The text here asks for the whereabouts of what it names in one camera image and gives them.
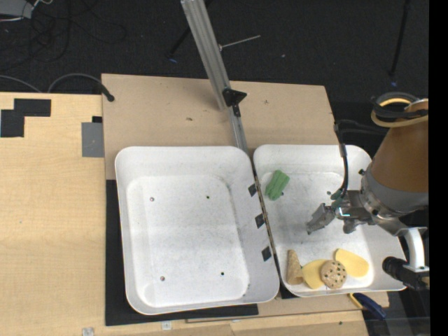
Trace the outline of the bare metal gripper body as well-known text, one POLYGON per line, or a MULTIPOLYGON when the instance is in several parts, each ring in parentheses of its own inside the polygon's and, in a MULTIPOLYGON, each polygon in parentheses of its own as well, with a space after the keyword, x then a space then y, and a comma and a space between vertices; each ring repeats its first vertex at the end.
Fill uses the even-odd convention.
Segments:
POLYGON ((346 190, 334 201, 336 217, 343 222, 343 232, 351 234, 359 225, 375 225, 372 214, 361 202, 358 190, 346 190))

